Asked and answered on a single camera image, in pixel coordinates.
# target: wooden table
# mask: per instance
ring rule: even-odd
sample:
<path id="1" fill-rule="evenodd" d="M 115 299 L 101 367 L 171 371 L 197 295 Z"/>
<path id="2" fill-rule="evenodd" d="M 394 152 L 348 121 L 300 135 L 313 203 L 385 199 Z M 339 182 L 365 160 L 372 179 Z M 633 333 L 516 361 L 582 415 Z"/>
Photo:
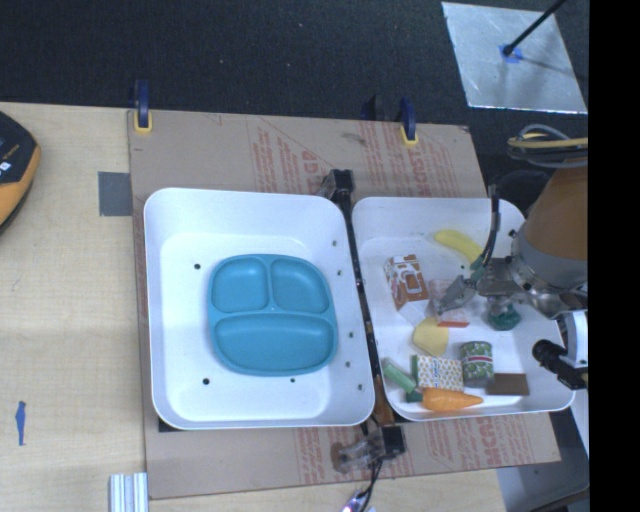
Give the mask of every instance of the wooden table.
<path id="1" fill-rule="evenodd" d="M 0 236 L 0 510 L 104 512 L 109 476 L 145 471 L 132 222 L 98 208 L 98 173 L 129 172 L 126 110 L 0 110 L 42 146 L 31 193 Z M 149 509 L 339 510 L 358 485 L 152 501 Z M 504 510 L 494 470 L 381 480 L 370 505 Z"/>

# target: blue divided plate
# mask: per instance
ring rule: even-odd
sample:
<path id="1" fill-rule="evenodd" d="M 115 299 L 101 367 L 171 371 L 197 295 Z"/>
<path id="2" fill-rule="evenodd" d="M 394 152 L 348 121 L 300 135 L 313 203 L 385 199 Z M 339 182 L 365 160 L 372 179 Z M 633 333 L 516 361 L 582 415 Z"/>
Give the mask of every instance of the blue divided plate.
<path id="1" fill-rule="evenodd" d="M 249 375 L 300 375 L 328 364 L 338 327 L 322 273 L 301 258 L 233 256 L 211 273 L 209 334 L 220 361 Z"/>

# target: black rod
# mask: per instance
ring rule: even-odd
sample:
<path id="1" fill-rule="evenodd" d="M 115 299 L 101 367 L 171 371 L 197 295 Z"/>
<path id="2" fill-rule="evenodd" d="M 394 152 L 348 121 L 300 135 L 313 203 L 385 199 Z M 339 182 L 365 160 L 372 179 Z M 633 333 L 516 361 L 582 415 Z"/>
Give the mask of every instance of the black rod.
<path id="1" fill-rule="evenodd" d="M 516 46 L 518 46 L 518 44 L 520 44 L 522 42 L 522 40 L 527 37 L 529 34 L 531 34 L 531 32 L 533 32 L 538 25 L 540 25 L 544 20 L 546 20 L 549 16 L 551 16 L 554 12 L 556 12 L 558 10 L 558 8 L 565 3 L 567 0 L 557 0 L 555 4 L 553 4 L 551 7 L 549 7 L 549 9 L 547 9 L 542 16 L 540 16 L 536 21 L 534 21 L 531 26 L 525 30 L 522 34 L 520 34 L 515 41 L 513 41 L 513 43 L 508 44 L 507 46 L 505 46 L 502 49 L 502 53 L 504 54 L 505 57 L 508 57 L 509 55 L 511 55 L 513 53 L 513 50 L 515 50 Z"/>

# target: orange carrot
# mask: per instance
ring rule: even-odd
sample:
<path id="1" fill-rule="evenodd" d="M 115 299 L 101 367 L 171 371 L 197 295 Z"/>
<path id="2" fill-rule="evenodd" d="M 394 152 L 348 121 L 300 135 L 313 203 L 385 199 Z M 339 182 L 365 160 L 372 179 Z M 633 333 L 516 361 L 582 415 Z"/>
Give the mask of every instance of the orange carrot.
<path id="1" fill-rule="evenodd" d="M 422 405 L 431 411 L 455 411 L 483 401 L 479 396 L 451 389 L 424 388 L 422 392 Z"/>

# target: can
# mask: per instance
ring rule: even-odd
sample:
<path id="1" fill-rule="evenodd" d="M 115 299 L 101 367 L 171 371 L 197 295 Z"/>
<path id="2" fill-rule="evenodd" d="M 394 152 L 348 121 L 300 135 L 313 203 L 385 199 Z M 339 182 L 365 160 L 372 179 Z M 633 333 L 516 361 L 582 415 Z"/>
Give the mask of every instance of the can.
<path id="1" fill-rule="evenodd" d="M 494 381 L 493 350 L 487 341 L 469 341 L 460 347 L 462 378 L 470 388 L 483 388 Z"/>

